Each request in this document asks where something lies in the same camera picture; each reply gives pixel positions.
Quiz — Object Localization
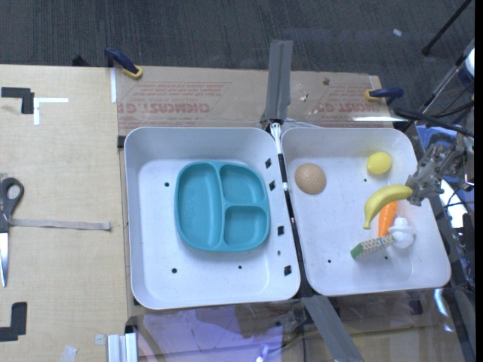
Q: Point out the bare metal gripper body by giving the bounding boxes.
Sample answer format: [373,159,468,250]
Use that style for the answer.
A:
[417,143,467,189]

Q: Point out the yellow banana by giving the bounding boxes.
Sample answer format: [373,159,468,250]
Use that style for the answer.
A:
[362,184,414,230]

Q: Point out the yellow lemon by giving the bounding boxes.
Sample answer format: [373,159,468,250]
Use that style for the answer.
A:
[366,151,393,176]

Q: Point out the orange carrot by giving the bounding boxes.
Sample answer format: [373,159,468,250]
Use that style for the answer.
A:
[377,201,399,238]

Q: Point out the white plastic bottle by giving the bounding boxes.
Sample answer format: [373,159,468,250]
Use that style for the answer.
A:
[387,216,417,250]

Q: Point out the patterned carton with green end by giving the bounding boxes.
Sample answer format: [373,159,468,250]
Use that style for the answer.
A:
[349,234,397,260]

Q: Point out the white plastic tray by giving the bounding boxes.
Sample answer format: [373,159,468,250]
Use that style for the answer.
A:
[123,126,302,311]
[281,127,452,297]

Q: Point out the brown egg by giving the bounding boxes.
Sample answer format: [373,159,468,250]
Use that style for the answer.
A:
[294,163,328,195]

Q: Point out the thin black and white rod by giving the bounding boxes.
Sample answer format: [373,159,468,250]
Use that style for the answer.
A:
[269,121,305,297]

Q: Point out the blue divided plate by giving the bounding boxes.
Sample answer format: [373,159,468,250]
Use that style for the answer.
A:
[174,160,272,252]

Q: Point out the brown cardboard board red print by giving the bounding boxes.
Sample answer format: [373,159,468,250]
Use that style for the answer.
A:
[115,65,454,335]

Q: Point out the grey handled scissors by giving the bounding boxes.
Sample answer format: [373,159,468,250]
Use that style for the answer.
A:
[0,176,26,288]

